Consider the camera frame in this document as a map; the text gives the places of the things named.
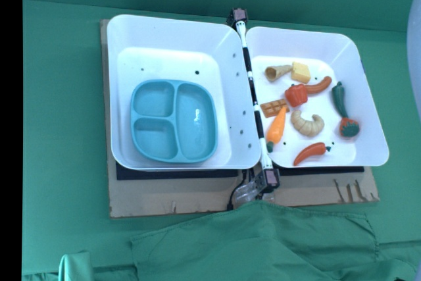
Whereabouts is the white plastic tray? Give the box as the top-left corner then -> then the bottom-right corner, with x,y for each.
245,26 -> 390,169
106,13 -> 262,171

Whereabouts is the red and green strawberry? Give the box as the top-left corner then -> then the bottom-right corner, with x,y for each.
339,116 -> 360,138

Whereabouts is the yellow cheese wedge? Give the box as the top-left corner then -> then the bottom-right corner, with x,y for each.
291,61 -> 312,84

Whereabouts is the orange sausage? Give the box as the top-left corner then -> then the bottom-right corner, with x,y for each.
304,76 -> 333,95

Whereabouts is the beige croissant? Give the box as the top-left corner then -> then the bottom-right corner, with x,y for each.
290,109 -> 325,138

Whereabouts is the green cloth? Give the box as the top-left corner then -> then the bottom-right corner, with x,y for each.
130,199 -> 421,281

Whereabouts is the beige ice cream cone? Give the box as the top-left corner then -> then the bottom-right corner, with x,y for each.
264,64 -> 293,82

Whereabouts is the brown cardboard board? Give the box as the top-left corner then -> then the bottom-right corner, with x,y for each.
99,18 -> 380,219

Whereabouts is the black and white rod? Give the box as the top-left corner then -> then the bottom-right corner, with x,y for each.
234,20 -> 274,171

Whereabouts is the brown waffle biscuit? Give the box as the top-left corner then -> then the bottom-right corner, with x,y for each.
260,98 -> 291,118

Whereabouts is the green chili pepper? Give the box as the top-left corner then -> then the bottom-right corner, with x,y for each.
331,81 -> 349,118

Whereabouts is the red bell pepper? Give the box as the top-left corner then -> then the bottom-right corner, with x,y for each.
284,83 -> 309,108

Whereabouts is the orange carrot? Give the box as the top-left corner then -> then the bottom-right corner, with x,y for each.
266,105 -> 287,153

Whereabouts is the blue divided plate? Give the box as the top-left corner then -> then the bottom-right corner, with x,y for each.
130,79 -> 218,163

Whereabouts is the red chili pepper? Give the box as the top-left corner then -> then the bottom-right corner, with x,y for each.
293,141 -> 332,167

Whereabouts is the black block with wires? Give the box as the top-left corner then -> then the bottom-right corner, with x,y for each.
226,7 -> 249,27
253,168 -> 281,193

